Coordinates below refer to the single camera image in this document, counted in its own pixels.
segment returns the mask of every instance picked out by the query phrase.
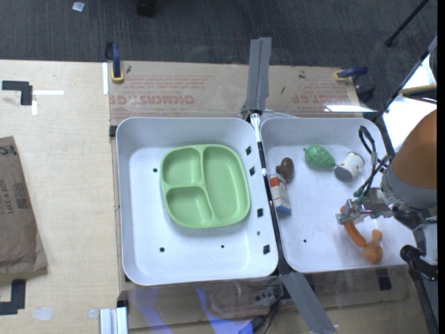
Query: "gray carpet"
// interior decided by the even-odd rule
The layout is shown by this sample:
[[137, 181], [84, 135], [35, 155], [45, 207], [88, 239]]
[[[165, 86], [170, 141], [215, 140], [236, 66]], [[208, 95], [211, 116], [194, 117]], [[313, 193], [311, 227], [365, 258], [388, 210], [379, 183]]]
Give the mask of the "gray carpet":
[[[75, 1], [83, 12], [72, 10]], [[0, 58], [105, 61], [116, 41], [128, 61], [248, 64], [250, 40], [272, 38], [271, 65], [366, 66], [379, 109], [437, 35], [437, 0], [385, 40], [423, 0], [0, 0]]]

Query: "brown paper bag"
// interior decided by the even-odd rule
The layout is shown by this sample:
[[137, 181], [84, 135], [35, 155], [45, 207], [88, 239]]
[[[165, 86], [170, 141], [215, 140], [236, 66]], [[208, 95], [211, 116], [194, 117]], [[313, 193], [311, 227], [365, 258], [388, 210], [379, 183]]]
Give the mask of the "brown paper bag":
[[14, 137], [0, 138], [0, 273], [47, 265]]

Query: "white tray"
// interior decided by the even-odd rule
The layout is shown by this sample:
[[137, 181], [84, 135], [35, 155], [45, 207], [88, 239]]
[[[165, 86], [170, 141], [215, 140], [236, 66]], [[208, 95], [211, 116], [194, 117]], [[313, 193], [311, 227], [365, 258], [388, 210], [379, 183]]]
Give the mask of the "white tray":
[[[337, 223], [335, 214], [371, 173], [371, 160], [359, 139], [359, 127], [364, 125], [375, 140], [378, 157], [386, 155], [380, 130], [362, 118], [272, 118], [261, 126], [268, 174], [275, 172], [284, 157], [292, 158], [295, 176], [288, 184], [292, 212], [279, 214], [279, 227], [284, 257], [294, 270], [303, 273], [339, 271], [366, 267], [387, 267], [405, 264], [400, 249], [416, 246], [408, 228], [394, 218], [369, 217], [358, 223], [357, 229], [366, 240], [374, 228], [383, 233], [383, 259], [377, 264], [367, 262], [362, 248], [356, 246]], [[311, 144], [326, 148], [339, 163], [350, 151], [357, 152], [365, 164], [351, 183], [339, 181], [333, 169], [310, 169], [303, 148]], [[373, 181], [380, 186], [378, 173]]]
[[[254, 130], [246, 121], [130, 118], [120, 123], [116, 143], [122, 261], [131, 281], [165, 285], [258, 278], [275, 270], [277, 246], [259, 152]], [[161, 160], [173, 148], [203, 143], [225, 145], [241, 158], [251, 206], [240, 223], [190, 229], [168, 216], [159, 178]], [[262, 209], [262, 216], [258, 216], [258, 209]]]

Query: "green broccoli toy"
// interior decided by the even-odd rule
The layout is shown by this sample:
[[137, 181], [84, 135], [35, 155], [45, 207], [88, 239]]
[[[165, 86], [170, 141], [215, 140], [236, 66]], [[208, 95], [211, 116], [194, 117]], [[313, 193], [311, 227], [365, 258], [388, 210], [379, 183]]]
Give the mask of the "green broccoli toy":
[[303, 148], [305, 151], [306, 162], [317, 168], [332, 168], [336, 166], [334, 157], [320, 145], [310, 145], [308, 148]]

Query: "gray metal bar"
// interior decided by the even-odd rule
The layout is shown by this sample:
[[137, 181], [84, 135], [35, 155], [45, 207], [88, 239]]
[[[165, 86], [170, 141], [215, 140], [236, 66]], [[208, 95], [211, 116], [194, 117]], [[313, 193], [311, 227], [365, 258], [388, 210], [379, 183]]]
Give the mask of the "gray metal bar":
[[127, 307], [117, 307], [116, 308], [116, 318], [118, 320], [117, 334], [128, 334]]
[[260, 110], [266, 108], [266, 98], [269, 95], [269, 61], [272, 49], [272, 38], [261, 37], [250, 41], [248, 91], [245, 110]]
[[337, 332], [311, 286], [301, 273], [287, 273], [281, 275], [280, 279], [311, 333], [333, 334]]
[[111, 321], [111, 309], [104, 308], [100, 310], [99, 314], [99, 333], [113, 334], [113, 327]]

